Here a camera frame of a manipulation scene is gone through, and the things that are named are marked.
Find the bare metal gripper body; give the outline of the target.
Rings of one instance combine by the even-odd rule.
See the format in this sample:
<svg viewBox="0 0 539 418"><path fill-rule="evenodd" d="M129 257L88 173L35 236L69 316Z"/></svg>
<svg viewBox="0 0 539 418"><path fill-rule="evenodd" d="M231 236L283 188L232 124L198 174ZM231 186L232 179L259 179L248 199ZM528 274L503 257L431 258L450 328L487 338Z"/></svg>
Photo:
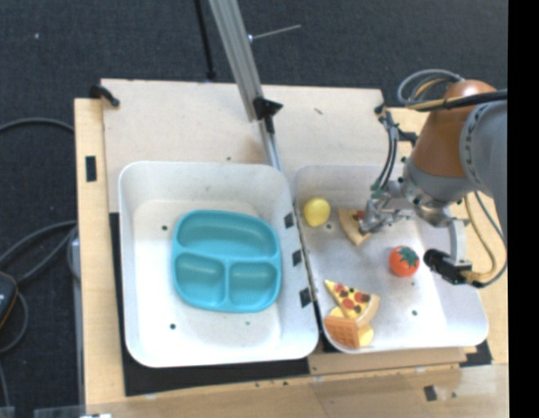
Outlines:
<svg viewBox="0 0 539 418"><path fill-rule="evenodd" d="M453 221L446 205L422 193L391 194L385 211L395 219L419 218L434 227L447 227Z"/></svg>

